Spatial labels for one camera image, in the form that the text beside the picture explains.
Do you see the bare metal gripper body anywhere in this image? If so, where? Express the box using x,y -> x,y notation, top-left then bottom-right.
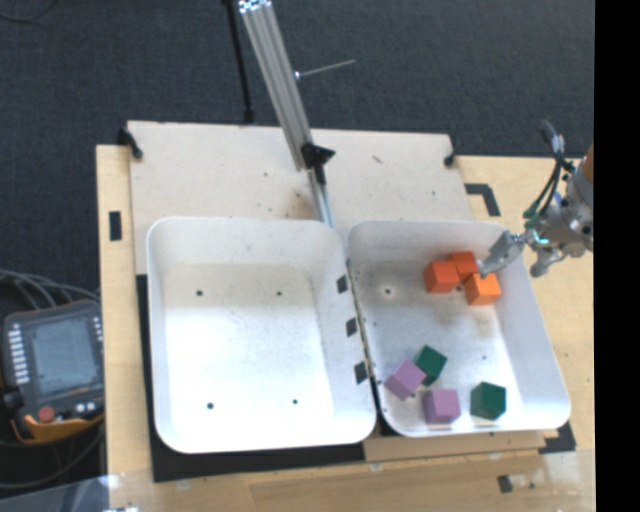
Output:
536,192 -> 596,260

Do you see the orange cube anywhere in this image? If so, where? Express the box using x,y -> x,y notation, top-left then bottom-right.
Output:
423,259 -> 462,295
464,272 -> 503,307
448,250 -> 481,282

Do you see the white plastic tray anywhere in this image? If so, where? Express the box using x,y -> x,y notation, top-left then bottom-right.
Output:
346,219 -> 573,439
145,215 -> 378,455

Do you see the green cube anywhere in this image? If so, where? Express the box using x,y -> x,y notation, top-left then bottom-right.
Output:
469,381 -> 508,422
413,344 -> 449,388

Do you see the purple cube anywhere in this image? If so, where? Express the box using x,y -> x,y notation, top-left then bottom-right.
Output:
383,358 -> 428,402
420,388 -> 462,426

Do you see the pale wood board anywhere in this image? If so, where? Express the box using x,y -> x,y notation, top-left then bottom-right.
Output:
125,119 -> 476,277

